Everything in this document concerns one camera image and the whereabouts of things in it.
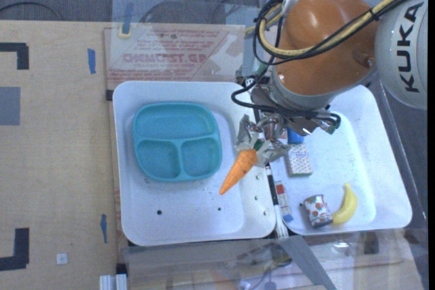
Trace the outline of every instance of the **blue divided plate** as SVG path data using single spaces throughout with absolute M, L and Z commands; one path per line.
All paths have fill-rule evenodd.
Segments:
M 133 142 L 139 167 L 159 181 L 204 179 L 222 162 L 218 124 L 210 110 L 197 103 L 140 108 L 133 120 Z

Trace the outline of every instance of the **orange carrot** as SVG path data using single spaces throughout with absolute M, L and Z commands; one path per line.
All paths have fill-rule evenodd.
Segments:
M 240 151 L 236 160 L 232 164 L 230 171 L 226 175 L 224 183 L 219 190 L 219 194 L 225 194 L 225 192 L 227 192 L 231 187 L 236 185 L 239 180 L 251 170 L 256 162 L 257 151 L 255 149 Z

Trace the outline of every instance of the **gray square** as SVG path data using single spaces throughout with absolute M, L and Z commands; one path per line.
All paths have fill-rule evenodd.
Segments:
M 19 87 L 0 87 L 0 126 L 20 125 Z

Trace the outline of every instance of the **yellow cable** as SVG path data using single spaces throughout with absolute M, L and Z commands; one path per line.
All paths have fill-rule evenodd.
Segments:
M 358 20 L 356 20 L 353 24 L 349 25 L 343 32 L 341 32 L 339 35 L 337 35 L 336 37 L 332 38 L 328 43 L 325 43 L 324 45 L 320 46 L 318 48 L 318 50 L 324 49 L 324 48 L 328 48 L 332 45 L 334 45 L 336 42 L 340 41 L 342 38 L 351 35 L 352 33 L 356 32 L 360 26 L 362 26 L 366 21 L 370 20 L 373 16 L 373 14 L 378 14 L 383 8 L 385 8 L 386 6 L 388 6 L 390 3 L 392 3 L 395 0 L 383 0 L 382 2 L 380 2 L 378 5 L 374 6 L 372 8 L 372 13 L 368 12 L 367 14 L 363 15 L 361 18 L 359 18 Z M 268 13 L 265 15 L 265 18 L 267 18 L 267 16 L 271 13 L 273 13 L 274 11 L 276 11 L 279 7 L 281 6 L 281 4 L 277 4 L 276 6 L 272 7 Z M 278 55 L 282 55 L 282 56 L 287 56 L 287 57 L 293 57 L 293 56 L 299 56 L 301 54 L 304 54 L 306 52 L 308 52 L 310 49 L 313 48 L 313 46 L 309 47 L 309 48 L 304 48 L 304 49 L 300 49 L 300 50 L 282 50 L 279 48 L 276 48 L 275 46 L 272 46 L 267 40 L 266 37 L 264 36 L 264 31 L 266 28 L 266 19 L 262 18 L 260 20 L 260 30 L 258 33 L 258 37 L 259 40 L 262 42 L 262 44 L 271 52 L 273 52 L 273 54 L 278 54 Z

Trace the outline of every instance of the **small box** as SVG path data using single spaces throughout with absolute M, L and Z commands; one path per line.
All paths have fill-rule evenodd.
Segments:
M 313 174 L 305 143 L 291 144 L 284 158 L 289 177 L 305 177 Z

